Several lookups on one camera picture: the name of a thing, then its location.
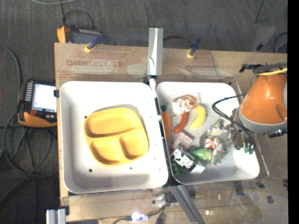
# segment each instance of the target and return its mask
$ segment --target blue clamp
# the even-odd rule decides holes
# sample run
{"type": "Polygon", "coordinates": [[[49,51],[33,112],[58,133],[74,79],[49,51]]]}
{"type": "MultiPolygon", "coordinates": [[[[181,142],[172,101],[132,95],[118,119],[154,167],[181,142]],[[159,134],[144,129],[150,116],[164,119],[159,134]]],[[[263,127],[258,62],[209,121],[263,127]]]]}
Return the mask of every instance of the blue clamp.
{"type": "Polygon", "coordinates": [[[196,51],[196,49],[198,47],[199,42],[200,42],[200,39],[197,38],[196,42],[192,45],[192,47],[188,51],[188,54],[187,54],[188,58],[193,59],[193,57],[195,55],[195,51],[196,51]]]}
{"type": "Polygon", "coordinates": [[[95,38],[93,41],[88,43],[87,45],[84,46],[85,51],[91,52],[93,49],[97,47],[97,44],[100,43],[103,40],[104,36],[99,35],[97,38],[95,38]]]}

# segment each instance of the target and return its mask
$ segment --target toy banana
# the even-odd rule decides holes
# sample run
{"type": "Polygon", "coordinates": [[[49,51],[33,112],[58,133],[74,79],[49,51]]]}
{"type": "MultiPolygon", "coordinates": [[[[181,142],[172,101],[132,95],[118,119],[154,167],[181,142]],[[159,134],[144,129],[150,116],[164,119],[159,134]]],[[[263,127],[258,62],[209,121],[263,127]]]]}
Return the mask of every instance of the toy banana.
{"type": "Polygon", "coordinates": [[[206,109],[202,105],[197,104],[196,110],[197,110],[197,117],[191,123],[191,125],[190,125],[191,129],[198,128],[199,126],[201,126],[203,124],[203,122],[206,119],[206,109]]]}

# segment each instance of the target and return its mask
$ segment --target gray floor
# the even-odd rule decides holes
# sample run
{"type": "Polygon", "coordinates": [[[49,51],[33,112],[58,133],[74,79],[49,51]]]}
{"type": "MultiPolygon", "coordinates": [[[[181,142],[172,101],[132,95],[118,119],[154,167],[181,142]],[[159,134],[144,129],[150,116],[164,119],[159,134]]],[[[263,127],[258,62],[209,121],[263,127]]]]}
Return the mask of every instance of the gray floor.
{"type": "MultiPolygon", "coordinates": [[[[55,3],[59,0],[36,0],[55,3]]],[[[115,45],[147,46],[148,29],[163,22],[164,36],[181,36],[189,42],[200,38],[199,49],[278,52],[287,42],[288,0],[77,0],[63,4],[64,13],[80,10],[93,20],[115,45]]],[[[90,27],[86,16],[70,13],[68,25],[90,27]]],[[[61,6],[43,5],[30,0],[0,0],[0,44],[14,52],[21,66],[21,77],[54,80],[54,43],[56,29],[63,24],[61,6]]],[[[184,39],[169,39],[165,47],[189,48],[184,39]]],[[[0,46],[0,126],[5,126],[16,111],[18,100],[17,67],[7,49],[0,46]]],[[[6,144],[11,147],[21,136],[21,129],[9,129],[6,144]]],[[[51,171],[58,162],[57,141],[52,140],[50,154],[39,172],[51,171]]],[[[49,144],[48,133],[28,133],[28,143],[36,165],[49,144]]],[[[24,147],[15,160],[30,169],[28,150],[24,147]]],[[[22,178],[0,159],[0,198],[22,178]]],[[[59,207],[58,173],[28,179],[0,203],[0,223],[45,223],[45,211],[59,207]]]]}

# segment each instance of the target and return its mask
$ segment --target green bottle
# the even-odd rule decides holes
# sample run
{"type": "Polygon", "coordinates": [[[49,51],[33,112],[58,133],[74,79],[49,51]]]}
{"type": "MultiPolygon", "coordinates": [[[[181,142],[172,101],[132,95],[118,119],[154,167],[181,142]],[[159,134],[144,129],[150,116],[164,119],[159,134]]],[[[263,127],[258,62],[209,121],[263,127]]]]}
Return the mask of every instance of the green bottle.
{"type": "Polygon", "coordinates": [[[213,150],[210,148],[199,148],[197,150],[189,149],[188,152],[194,157],[205,161],[211,161],[213,156],[213,150]]]}

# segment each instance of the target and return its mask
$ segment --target orange carrot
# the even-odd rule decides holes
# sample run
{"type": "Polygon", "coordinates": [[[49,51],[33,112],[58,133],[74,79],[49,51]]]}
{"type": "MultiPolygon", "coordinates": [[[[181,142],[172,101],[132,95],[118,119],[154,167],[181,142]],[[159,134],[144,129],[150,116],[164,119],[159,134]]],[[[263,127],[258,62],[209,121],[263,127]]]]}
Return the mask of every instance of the orange carrot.
{"type": "Polygon", "coordinates": [[[161,117],[162,117],[164,132],[165,132],[165,138],[166,141],[169,142],[170,133],[171,133],[171,116],[166,111],[166,109],[167,109],[166,105],[161,106],[161,110],[162,110],[161,117]]]}
{"type": "Polygon", "coordinates": [[[183,131],[186,124],[188,123],[188,119],[189,119],[189,112],[183,113],[180,123],[177,126],[175,126],[175,128],[173,129],[173,132],[179,133],[179,132],[183,131]]]}

